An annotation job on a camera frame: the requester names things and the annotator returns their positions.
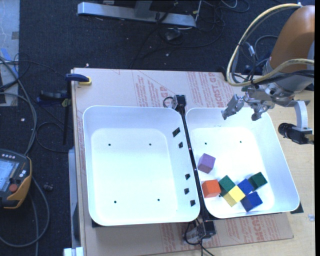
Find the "cardboard sheet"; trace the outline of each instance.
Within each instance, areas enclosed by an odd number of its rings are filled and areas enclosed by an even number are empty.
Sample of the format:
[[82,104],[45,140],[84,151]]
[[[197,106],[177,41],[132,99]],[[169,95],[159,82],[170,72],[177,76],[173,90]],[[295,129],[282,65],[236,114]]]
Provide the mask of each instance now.
[[[96,105],[161,108],[163,100],[174,95],[186,96],[187,110],[223,108],[234,93],[243,94],[241,88],[231,87],[221,73],[211,72],[93,68],[75,68],[73,72],[92,79],[92,85],[74,85],[86,255],[141,256],[198,249],[183,240],[187,223],[92,227],[82,116]],[[203,241],[205,248],[293,238],[286,213],[219,219],[214,224],[217,234]]]

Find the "white tray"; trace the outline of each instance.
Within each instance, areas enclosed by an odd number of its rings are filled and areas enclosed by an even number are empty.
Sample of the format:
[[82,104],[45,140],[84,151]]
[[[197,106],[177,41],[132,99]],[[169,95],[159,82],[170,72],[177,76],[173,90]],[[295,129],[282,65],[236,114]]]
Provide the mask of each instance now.
[[174,223],[198,217],[197,186],[178,112],[91,106],[83,114],[83,131],[88,207],[96,223]]
[[270,116],[252,121],[253,110],[244,107],[224,120],[221,110],[192,108],[186,114],[195,162],[203,153],[216,158],[210,173],[198,171],[201,182],[228,175],[238,184],[262,172],[268,183],[256,190],[263,203],[249,212],[240,202],[231,207],[219,196],[204,199],[207,210],[221,219],[295,210],[299,195]]

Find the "yellow cable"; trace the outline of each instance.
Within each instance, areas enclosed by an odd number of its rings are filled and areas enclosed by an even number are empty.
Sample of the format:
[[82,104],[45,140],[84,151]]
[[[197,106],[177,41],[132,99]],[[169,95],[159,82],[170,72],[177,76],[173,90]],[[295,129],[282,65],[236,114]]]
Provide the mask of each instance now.
[[244,32],[244,34],[242,35],[238,45],[236,46],[232,56],[231,56],[231,59],[228,63],[228,66],[227,66],[227,69],[226,69],[226,79],[228,81],[228,83],[231,85],[231,86],[236,86],[236,87],[243,87],[243,86],[249,86],[251,85],[252,83],[258,83],[258,82],[261,82],[267,78],[270,78],[271,76],[273,76],[274,74],[276,74],[277,72],[279,72],[280,70],[284,69],[285,67],[287,66],[290,66],[290,65],[296,65],[296,64],[307,64],[307,65],[315,65],[315,61],[314,60],[310,60],[310,59],[304,59],[304,58],[295,58],[295,59],[290,59],[290,60],[287,60],[285,61],[284,63],[280,64],[277,68],[275,68],[272,72],[264,75],[264,76],[261,76],[260,78],[257,78],[255,80],[253,80],[252,82],[251,81],[247,81],[247,82],[240,82],[240,83],[235,83],[235,82],[232,82],[231,80],[231,66],[234,62],[234,59],[236,57],[236,54],[238,52],[238,49],[239,49],[239,46],[240,46],[240,43],[243,41],[243,38],[247,35],[248,31],[251,29],[251,27],[258,21],[260,20],[262,17],[266,16],[267,14],[269,14],[270,12],[273,12],[277,9],[281,9],[281,8],[291,8],[291,7],[297,7],[297,8],[300,8],[301,5],[299,4],[295,4],[295,3],[286,3],[286,4],[280,4],[280,5],[277,5],[277,6],[274,6],[266,11],[264,11],[263,13],[261,13],[259,16],[257,16],[254,21],[249,25],[249,27],[246,29],[246,31]]

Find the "toy block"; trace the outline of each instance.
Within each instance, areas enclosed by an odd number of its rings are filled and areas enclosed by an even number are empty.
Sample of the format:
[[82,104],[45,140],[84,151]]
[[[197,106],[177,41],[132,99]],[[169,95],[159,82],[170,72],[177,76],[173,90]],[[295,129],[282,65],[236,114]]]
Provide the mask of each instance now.
[[227,201],[227,203],[232,207],[236,203],[240,202],[243,198],[245,198],[245,194],[242,190],[235,185],[228,193],[226,193],[223,198]]
[[227,194],[236,184],[229,178],[228,175],[224,176],[219,181],[221,193],[220,195],[223,197],[225,194]]
[[246,178],[238,184],[238,187],[242,190],[242,192],[245,195],[248,195],[250,192],[254,190],[254,187]]
[[204,198],[213,198],[221,193],[217,179],[206,180],[201,186]]
[[265,176],[262,174],[261,171],[256,173],[256,174],[254,174],[254,175],[252,175],[250,178],[248,178],[248,181],[253,186],[253,190],[252,191],[255,191],[257,188],[260,188],[264,184],[268,183],[266,178],[265,178]]
[[211,170],[214,168],[216,158],[204,153],[198,162],[198,170],[208,174],[211,172]]
[[245,198],[241,200],[241,204],[243,205],[246,212],[251,211],[253,208],[261,205],[262,203],[263,202],[256,191],[247,194]]

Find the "multimeter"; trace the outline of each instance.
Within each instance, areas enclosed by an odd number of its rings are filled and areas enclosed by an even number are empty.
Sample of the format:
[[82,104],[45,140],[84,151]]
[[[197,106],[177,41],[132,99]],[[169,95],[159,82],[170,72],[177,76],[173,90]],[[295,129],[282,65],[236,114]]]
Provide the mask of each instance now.
[[0,148],[0,208],[18,208],[28,194],[31,179],[30,158]]

